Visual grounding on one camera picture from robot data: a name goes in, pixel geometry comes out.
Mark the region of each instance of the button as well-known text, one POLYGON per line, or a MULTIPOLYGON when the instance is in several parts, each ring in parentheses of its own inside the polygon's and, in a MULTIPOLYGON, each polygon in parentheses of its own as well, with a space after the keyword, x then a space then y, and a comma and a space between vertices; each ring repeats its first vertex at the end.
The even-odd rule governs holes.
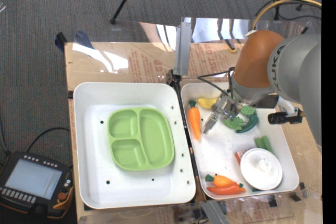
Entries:
POLYGON ((67 199, 68 196, 66 193, 59 193, 57 197, 60 202, 63 202, 67 199))

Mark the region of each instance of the green plate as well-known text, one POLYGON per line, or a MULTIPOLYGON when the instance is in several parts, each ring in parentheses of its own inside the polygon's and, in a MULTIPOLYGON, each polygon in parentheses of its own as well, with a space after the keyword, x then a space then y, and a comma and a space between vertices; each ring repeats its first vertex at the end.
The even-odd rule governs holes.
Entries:
POLYGON ((175 155, 169 122, 158 109, 114 111, 108 119, 108 138, 114 162, 125 170, 162 168, 175 155))

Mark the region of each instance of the gray carpet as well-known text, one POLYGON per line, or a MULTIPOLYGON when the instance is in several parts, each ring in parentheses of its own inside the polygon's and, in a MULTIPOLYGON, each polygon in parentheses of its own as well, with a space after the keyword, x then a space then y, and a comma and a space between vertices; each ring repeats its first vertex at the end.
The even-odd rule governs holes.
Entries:
MULTIPOLYGON (((0 0, 0 119, 6 145, 25 151, 41 132, 69 128, 64 54, 55 46, 59 32, 72 41, 83 30, 92 41, 112 41, 109 20, 122 0, 0 0)), ((254 19, 270 0, 127 0, 118 19, 179 25, 181 17, 254 19)), ((280 7, 279 20, 299 16, 311 21, 307 33, 321 33, 321 11, 294 5, 280 7)), ((273 19, 275 10, 263 19, 273 19)), ((31 152, 71 164, 70 137, 55 130, 41 137, 31 152)), ((0 147, 0 158, 5 151, 0 147)), ((75 203, 62 220, 76 223, 75 203)), ((1 224, 34 223, 0 207, 1 224)))

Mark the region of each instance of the red chili pepper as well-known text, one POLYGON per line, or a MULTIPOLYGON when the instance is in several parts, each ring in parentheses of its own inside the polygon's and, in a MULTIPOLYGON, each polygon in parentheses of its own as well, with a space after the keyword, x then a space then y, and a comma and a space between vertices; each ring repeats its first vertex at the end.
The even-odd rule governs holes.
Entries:
POLYGON ((225 187, 207 187, 207 190, 218 195, 230 195, 245 192, 245 188, 243 187, 243 185, 237 184, 236 182, 225 187))

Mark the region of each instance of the white lid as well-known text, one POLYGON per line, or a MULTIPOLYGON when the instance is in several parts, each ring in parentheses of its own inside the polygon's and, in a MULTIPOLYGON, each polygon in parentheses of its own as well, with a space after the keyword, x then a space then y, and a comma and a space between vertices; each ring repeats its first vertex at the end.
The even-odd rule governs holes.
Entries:
POLYGON ((260 190, 274 189, 282 180, 278 158, 262 148, 248 150, 240 160, 240 170, 245 180, 260 190))

